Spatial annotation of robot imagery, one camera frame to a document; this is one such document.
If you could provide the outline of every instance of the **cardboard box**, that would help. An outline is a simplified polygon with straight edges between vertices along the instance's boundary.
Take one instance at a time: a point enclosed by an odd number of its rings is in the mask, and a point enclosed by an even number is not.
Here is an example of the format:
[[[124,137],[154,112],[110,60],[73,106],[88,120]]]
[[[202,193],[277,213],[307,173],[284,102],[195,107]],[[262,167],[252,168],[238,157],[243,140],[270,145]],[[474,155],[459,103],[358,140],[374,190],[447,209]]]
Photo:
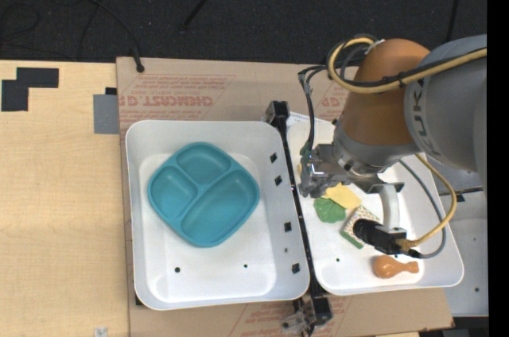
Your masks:
[[[308,114],[297,79],[306,65],[172,59],[142,59],[142,63],[146,70],[138,73],[132,58],[117,59],[131,335],[283,335],[280,320],[293,313],[288,301],[164,312],[136,305],[125,135],[143,119],[258,121],[273,100],[287,101],[291,111]],[[338,118],[347,92],[324,72],[316,75],[312,87],[316,118]],[[442,289],[330,296],[329,301],[333,318],[313,335],[353,337],[453,326]]]

